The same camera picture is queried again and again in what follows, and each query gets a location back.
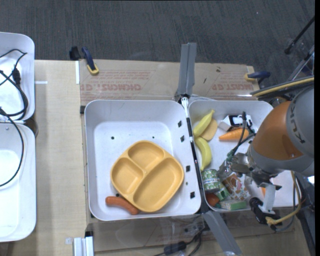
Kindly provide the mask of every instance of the toy carrot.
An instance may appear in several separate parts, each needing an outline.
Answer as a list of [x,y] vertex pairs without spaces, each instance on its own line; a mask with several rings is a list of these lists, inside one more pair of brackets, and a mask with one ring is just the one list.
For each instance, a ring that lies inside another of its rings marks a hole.
[[[242,134],[242,128],[238,128],[235,130],[231,130],[228,131],[225,134],[222,134],[221,136],[219,136],[219,140],[221,141],[236,141],[239,140]],[[247,129],[244,130],[244,134],[243,134],[243,140],[248,137],[249,135],[249,131]]]

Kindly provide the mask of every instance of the toy banana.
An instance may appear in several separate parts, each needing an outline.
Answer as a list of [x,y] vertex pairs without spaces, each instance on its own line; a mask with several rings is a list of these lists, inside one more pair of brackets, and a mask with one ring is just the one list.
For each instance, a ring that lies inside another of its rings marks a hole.
[[212,159],[211,148],[208,142],[202,137],[195,138],[194,142],[201,152],[202,161],[201,161],[200,171],[203,171],[211,163],[211,159]]
[[194,127],[193,136],[195,138],[200,136],[204,132],[204,130],[208,127],[214,112],[215,111],[213,109],[211,109],[210,113],[208,113],[204,117],[202,117],[200,122]]

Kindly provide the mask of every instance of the table surface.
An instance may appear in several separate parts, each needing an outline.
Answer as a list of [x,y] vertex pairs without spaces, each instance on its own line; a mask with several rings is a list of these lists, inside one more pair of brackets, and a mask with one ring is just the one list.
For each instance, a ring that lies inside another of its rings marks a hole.
[[[8,243],[6,256],[71,256],[72,239],[85,235],[83,131],[75,63],[35,61],[37,221],[28,237]],[[290,232],[240,237],[236,242],[246,256],[310,255],[298,219]],[[195,246],[191,244],[186,252]],[[96,255],[150,256],[161,252],[163,246],[97,252]],[[196,255],[225,254],[212,240],[204,241]]]

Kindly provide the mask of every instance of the tin can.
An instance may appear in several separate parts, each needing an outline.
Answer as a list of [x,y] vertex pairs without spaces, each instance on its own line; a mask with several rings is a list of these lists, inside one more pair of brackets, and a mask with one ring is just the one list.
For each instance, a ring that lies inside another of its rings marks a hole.
[[207,169],[201,172],[203,189],[205,192],[213,193],[220,190],[220,180],[215,169]]

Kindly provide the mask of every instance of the yellow cable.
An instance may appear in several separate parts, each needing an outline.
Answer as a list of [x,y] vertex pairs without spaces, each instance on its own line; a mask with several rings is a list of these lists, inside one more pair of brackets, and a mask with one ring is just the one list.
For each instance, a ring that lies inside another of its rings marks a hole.
[[301,209],[301,196],[300,196],[300,191],[298,189],[298,185],[297,185],[297,181],[296,181],[296,178],[295,178],[295,175],[294,175],[294,172],[291,171],[291,176],[292,176],[292,179],[293,179],[293,185],[294,185],[294,188],[295,188],[295,191],[297,193],[297,197],[298,197],[298,207],[297,209],[295,209],[293,212],[289,213],[287,216],[284,216],[280,219],[273,219],[271,217],[265,217],[265,220],[266,220],[266,223],[270,226],[270,225],[276,225],[280,222],[283,222],[285,220],[287,220],[288,218],[292,217],[293,215],[297,214],[300,209]]
[[280,86],[277,86],[277,87],[273,87],[273,88],[270,88],[270,89],[267,89],[267,90],[264,90],[264,91],[257,92],[255,94],[252,94],[252,96],[253,97],[258,97],[258,96],[261,96],[261,95],[265,95],[265,94],[268,94],[268,93],[273,93],[273,92],[279,91],[282,88],[297,86],[297,85],[300,85],[300,84],[313,82],[314,80],[315,80],[314,77],[310,77],[310,78],[306,78],[306,79],[299,80],[299,81],[288,82],[286,84],[283,84],[283,85],[280,85]]

